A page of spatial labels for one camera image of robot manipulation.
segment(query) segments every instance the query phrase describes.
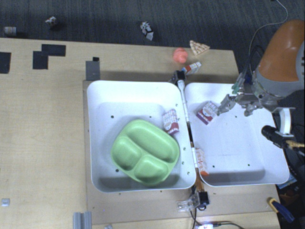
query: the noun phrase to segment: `orange toy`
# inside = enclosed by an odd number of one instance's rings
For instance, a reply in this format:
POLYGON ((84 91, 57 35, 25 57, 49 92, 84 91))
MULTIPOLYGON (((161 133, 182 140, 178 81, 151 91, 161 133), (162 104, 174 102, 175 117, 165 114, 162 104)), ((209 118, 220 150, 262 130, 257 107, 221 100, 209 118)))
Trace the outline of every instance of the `orange toy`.
POLYGON ((178 63, 185 63, 187 59, 188 53, 184 48, 177 48, 173 52, 173 59, 178 63))

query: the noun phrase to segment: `black cable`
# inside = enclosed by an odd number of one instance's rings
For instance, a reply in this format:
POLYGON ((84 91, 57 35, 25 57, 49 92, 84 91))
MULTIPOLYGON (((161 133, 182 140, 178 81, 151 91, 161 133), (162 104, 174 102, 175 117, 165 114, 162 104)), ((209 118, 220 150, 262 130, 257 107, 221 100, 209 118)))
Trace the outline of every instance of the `black cable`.
POLYGON ((246 73, 247 73, 248 66, 249 66, 249 64, 250 64, 250 59, 252 59, 254 53, 255 53, 255 48, 252 49, 252 51, 251 51, 249 57, 247 58, 246 64, 245 64, 245 66, 244 66, 244 68, 243 68, 243 70, 242 70, 243 78, 245 77, 245 75, 246 75, 246 73))
POLYGON ((192 211, 190 210, 190 213, 191 213, 191 216, 192 216, 192 218, 193 218, 193 220, 194 220, 194 223, 193 223, 193 227, 192 227, 192 229, 194 229, 195 228, 195 224, 197 223, 197 225, 198 226, 202 226, 202 224, 201 223, 199 223, 197 220, 196 220, 196 217, 197 217, 197 209, 195 208, 195 216, 193 215, 193 213, 192 213, 192 211))
POLYGON ((251 69, 251 62, 252 62, 252 59, 253 59, 253 56, 254 54, 257 53, 261 58, 263 57, 264 53, 265 53, 265 50, 262 48, 262 46, 260 45, 256 45, 253 49, 252 49, 252 53, 250 54, 249 56, 249 69, 250 69, 250 72, 252 72, 252 69, 251 69))
POLYGON ((292 124, 293 126, 300 126, 300 127, 303 127, 304 128, 304 125, 301 125, 301 124, 292 124))
POLYGON ((232 222, 219 222, 220 226, 223 226, 223 225, 233 225, 233 226, 236 226, 238 227, 239 229, 244 229, 243 227, 241 227, 240 225, 237 225, 235 223, 232 223, 232 222))
POLYGON ((197 209, 199 209, 200 211, 205 211, 206 210, 206 205, 203 206, 202 208, 198 207, 197 209))

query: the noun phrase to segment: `white tray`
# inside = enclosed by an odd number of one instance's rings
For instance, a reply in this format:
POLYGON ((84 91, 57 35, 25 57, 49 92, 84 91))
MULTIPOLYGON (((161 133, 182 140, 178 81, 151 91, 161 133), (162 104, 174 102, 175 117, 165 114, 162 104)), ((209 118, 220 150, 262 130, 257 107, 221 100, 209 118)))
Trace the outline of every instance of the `white tray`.
MULTIPOLYGON (((273 126, 270 112, 261 109, 249 117, 236 105, 233 110, 205 125, 195 116, 211 100, 220 104, 232 92, 230 84, 191 83, 185 89, 193 140, 205 152, 211 186, 280 184, 289 177, 283 151, 261 134, 264 125, 273 126)), ((91 179, 101 192, 154 189, 186 189, 195 182, 194 161, 179 89, 171 83, 95 81, 87 90, 91 179), (177 111, 180 132, 174 134, 180 147, 179 160, 169 177, 156 187, 132 180, 111 160, 116 136, 134 119, 163 128, 162 115, 177 111)))
POLYGON ((220 105, 231 84, 191 83, 185 88, 195 147, 204 151, 208 176, 202 179, 211 186, 281 184, 289 178, 283 150, 268 141, 261 130, 274 126, 272 115, 258 109, 245 117, 236 104, 205 125, 196 113, 210 100, 220 105))
POLYGON ((91 178, 101 192, 187 189, 196 174, 179 89, 170 83, 95 81, 87 90, 91 178), (155 187, 145 187, 132 180, 111 160, 111 147, 126 124, 143 119, 163 129, 162 115, 176 109, 180 132, 173 135, 180 147, 180 157, 167 179, 155 187))

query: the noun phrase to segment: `green plate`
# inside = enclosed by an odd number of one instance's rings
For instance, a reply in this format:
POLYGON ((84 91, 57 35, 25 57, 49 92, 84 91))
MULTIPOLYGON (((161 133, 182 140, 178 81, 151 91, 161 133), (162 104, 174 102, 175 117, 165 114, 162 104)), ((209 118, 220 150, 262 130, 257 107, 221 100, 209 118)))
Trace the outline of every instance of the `green plate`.
POLYGON ((179 154, 175 139, 144 120, 129 122, 111 149, 115 165, 146 186, 163 182, 177 163, 179 154))

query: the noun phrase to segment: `wooden table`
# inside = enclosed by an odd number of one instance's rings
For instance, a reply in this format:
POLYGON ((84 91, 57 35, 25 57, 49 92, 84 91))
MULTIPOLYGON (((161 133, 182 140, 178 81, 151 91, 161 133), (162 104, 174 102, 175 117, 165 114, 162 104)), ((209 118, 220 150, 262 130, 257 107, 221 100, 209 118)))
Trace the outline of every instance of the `wooden table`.
MULTIPOLYGON (((82 95, 85 62, 99 57, 102 79, 168 81, 181 69, 172 60, 174 49, 0 39, 0 52, 11 52, 10 72, 0 74, 0 198, 10 198, 10 206, 0 207, 1 229, 71 229, 73 213, 88 210, 82 95), (33 70, 33 51, 41 51, 42 44, 66 45, 66 56, 49 56, 48 70, 33 70)), ((232 51, 210 50, 198 57, 187 51, 188 63, 202 63, 188 80, 233 83, 237 78, 232 51)), ((278 199, 274 185, 205 188, 211 204, 199 213, 198 221, 229 220, 247 229, 279 228, 276 214, 266 203, 268 197, 278 199)), ((175 203, 171 191, 162 198, 175 203)), ((115 215, 115 207, 107 209, 115 215)), ((112 225, 114 229, 187 229, 193 224, 186 213, 173 216, 169 212, 163 219, 147 220, 150 217, 112 225)))

